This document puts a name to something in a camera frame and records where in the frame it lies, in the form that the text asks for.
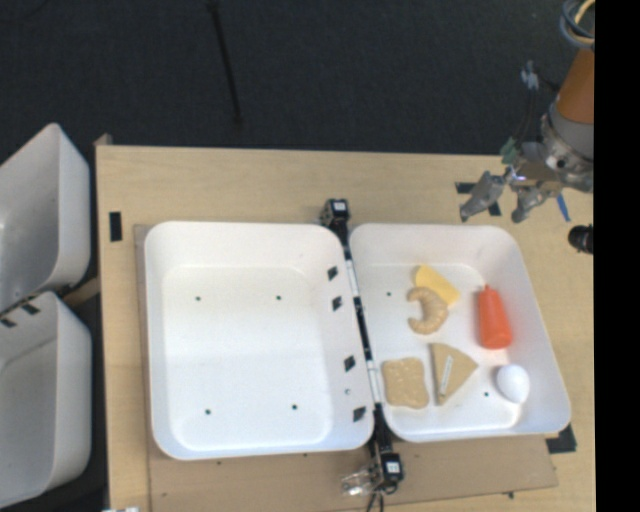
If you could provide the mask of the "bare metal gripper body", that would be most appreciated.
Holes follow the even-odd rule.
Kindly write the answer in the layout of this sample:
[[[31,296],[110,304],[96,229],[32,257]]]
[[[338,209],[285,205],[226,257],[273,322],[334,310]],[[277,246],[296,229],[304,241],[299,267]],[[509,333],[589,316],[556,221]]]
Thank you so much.
[[[565,188],[592,193],[593,166],[592,141],[524,142],[509,153],[509,185],[522,193],[559,194]]]

